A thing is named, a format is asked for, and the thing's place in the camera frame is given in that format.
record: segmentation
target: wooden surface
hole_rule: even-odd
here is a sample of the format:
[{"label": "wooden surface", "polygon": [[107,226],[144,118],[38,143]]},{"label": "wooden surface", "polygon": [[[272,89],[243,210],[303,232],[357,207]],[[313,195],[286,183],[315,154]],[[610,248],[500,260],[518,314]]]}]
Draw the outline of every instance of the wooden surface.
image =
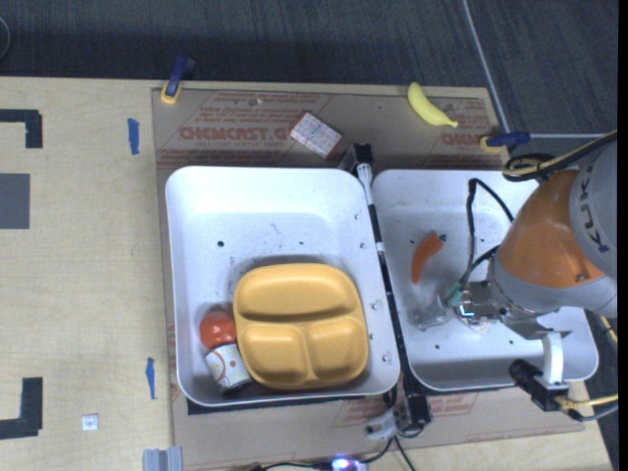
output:
[{"label": "wooden surface", "polygon": [[[173,443],[150,104],[160,86],[0,78],[0,108],[39,110],[44,130],[44,148],[25,149],[24,125],[0,124],[0,173],[30,174],[30,228],[0,230],[0,419],[19,416],[23,377],[42,377],[44,396],[43,429],[0,441],[0,469],[139,470],[145,448]],[[139,122],[138,155],[128,118]],[[98,431],[81,428],[90,413],[99,415]],[[421,470],[611,469],[595,422],[575,433],[410,454]],[[392,451],[371,469],[406,468]]]}]

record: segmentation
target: white can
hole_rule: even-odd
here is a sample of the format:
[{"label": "white can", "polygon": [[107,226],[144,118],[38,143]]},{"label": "white can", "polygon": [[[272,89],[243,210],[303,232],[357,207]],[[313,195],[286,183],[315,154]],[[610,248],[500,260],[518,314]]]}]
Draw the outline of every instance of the white can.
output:
[{"label": "white can", "polygon": [[224,343],[210,350],[205,355],[205,362],[221,393],[251,382],[235,343]]}]

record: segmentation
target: yellow divided plate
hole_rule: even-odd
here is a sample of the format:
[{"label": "yellow divided plate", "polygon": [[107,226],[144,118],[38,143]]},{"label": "yellow divided plate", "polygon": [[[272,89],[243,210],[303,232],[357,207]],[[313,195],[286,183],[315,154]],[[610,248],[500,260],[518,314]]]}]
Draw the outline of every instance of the yellow divided plate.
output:
[{"label": "yellow divided plate", "polygon": [[237,343],[250,376],[280,390],[343,384],[366,366],[360,296],[343,271],[326,264],[253,269],[234,295]]}]

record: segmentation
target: banana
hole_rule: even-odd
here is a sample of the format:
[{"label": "banana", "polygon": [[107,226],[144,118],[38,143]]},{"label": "banana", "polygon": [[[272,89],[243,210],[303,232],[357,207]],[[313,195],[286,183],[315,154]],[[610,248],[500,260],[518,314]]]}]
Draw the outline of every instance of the banana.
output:
[{"label": "banana", "polygon": [[458,127],[457,121],[450,119],[443,110],[432,104],[417,82],[412,82],[408,87],[408,101],[412,109],[428,124]]}]

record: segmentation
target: gray square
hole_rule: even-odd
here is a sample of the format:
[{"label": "gray square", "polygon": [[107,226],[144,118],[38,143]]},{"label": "gray square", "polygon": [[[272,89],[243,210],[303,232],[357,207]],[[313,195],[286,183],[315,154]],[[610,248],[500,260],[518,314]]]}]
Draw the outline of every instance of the gray square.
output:
[{"label": "gray square", "polygon": [[0,229],[30,227],[30,175],[0,173]]}]

